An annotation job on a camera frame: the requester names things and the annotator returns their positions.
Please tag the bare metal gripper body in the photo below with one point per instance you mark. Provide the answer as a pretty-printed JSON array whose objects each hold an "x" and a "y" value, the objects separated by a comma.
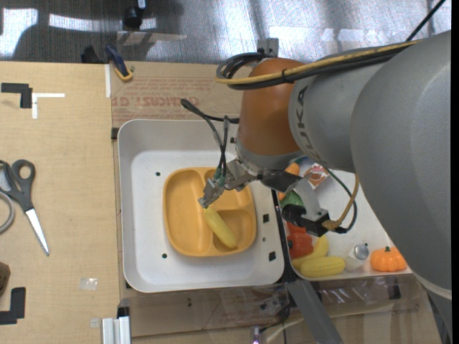
[{"x": 239, "y": 176}]

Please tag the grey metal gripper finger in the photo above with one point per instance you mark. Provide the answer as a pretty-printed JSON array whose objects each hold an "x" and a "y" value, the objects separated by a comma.
[
  {"x": 204, "y": 201},
  {"x": 214, "y": 197}
]

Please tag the yellow corn cob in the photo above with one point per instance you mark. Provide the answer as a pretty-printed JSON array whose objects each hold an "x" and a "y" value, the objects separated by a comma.
[
  {"x": 220, "y": 228},
  {"x": 322, "y": 266}
]

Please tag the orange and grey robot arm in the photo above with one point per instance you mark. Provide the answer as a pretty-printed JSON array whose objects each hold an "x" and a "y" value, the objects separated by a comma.
[{"x": 376, "y": 127}]

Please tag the orange divided plate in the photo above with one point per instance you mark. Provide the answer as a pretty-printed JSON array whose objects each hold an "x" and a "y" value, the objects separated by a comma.
[{"x": 186, "y": 213}]

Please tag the orange carrot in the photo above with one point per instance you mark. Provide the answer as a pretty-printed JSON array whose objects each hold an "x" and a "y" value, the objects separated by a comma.
[{"x": 293, "y": 169}]

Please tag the green toy vegetable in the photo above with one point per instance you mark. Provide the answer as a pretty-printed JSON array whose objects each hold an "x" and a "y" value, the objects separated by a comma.
[{"x": 292, "y": 199}]

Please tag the white plastic tray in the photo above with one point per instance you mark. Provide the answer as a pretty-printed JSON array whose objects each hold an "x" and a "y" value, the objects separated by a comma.
[
  {"x": 143, "y": 192},
  {"x": 358, "y": 235}
]

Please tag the white and red carton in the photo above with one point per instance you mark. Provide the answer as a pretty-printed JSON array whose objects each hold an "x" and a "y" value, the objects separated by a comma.
[{"x": 315, "y": 177}]

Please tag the red bell pepper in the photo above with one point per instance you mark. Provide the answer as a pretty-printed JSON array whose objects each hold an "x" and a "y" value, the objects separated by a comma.
[{"x": 300, "y": 245}]

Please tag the yellow banana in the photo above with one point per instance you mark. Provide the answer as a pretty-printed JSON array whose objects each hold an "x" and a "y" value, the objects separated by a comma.
[{"x": 320, "y": 250}]

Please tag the brown cardboard board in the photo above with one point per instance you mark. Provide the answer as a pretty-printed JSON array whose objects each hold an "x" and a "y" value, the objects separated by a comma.
[{"x": 161, "y": 95}]

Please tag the white bottle with silver cap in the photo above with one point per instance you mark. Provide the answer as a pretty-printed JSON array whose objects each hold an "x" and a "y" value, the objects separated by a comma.
[{"x": 358, "y": 254}]

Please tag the orange pumpkin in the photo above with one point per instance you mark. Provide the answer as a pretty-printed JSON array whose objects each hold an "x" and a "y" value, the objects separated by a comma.
[{"x": 388, "y": 260}]

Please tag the black office chair base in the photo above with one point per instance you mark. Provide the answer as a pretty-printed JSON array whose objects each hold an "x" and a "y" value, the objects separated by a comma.
[{"x": 133, "y": 17}]

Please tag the black cylinder on white bracket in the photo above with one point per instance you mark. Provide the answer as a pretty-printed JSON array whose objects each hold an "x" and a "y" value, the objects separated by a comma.
[{"x": 315, "y": 222}]

